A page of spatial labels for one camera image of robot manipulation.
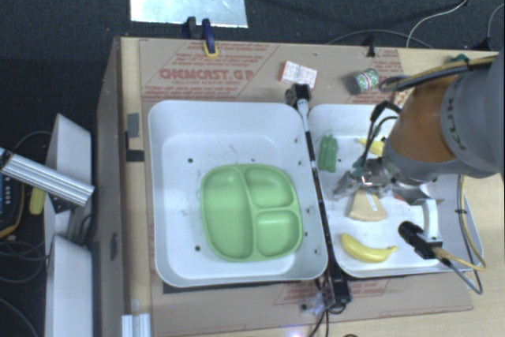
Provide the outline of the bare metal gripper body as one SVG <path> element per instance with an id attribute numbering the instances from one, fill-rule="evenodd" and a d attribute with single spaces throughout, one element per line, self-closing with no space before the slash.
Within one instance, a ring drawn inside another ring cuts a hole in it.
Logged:
<path id="1" fill-rule="evenodd" d="M 437 204 L 443 202 L 442 198 L 436 199 L 430 193 L 427 182 L 409 178 L 387 159 L 367 159 L 361 172 L 361 181 L 363 185 L 387 185 L 393 197 L 409 205 L 421 205 L 424 200 L 434 200 Z"/>

